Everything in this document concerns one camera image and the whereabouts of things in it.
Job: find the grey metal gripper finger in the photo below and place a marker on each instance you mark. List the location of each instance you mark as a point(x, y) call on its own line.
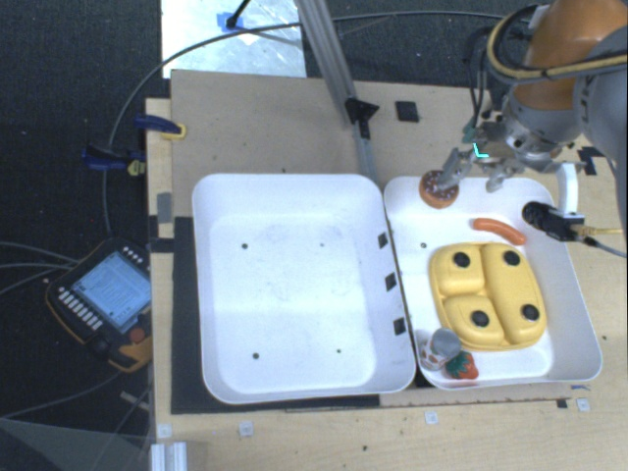
point(497, 177)
point(454, 170)

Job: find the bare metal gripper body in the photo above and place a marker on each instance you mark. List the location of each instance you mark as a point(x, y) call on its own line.
point(515, 150)

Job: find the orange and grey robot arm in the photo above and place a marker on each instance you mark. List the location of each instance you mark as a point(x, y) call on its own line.
point(574, 37)

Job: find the brown sprinkled doughnut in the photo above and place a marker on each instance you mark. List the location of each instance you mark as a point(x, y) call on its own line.
point(434, 198)

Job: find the orange sausage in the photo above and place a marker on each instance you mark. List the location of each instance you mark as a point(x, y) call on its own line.
point(500, 228)

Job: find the yellow divided plate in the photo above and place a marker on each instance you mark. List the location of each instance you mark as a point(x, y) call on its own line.
point(490, 287)

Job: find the white plastic tray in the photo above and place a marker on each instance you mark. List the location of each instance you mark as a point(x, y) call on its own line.
point(294, 287)
point(564, 322)

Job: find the white can with grey lid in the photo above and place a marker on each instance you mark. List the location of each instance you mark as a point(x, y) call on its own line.
point(441, 346)

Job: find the red strawberry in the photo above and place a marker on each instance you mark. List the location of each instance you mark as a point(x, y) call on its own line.
point(463, 367)

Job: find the brown cardboard board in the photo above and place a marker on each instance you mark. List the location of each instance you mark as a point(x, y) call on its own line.
point(265, 125)

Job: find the black cylinder on white bracket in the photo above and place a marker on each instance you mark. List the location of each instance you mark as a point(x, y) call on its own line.
point(549, 219)

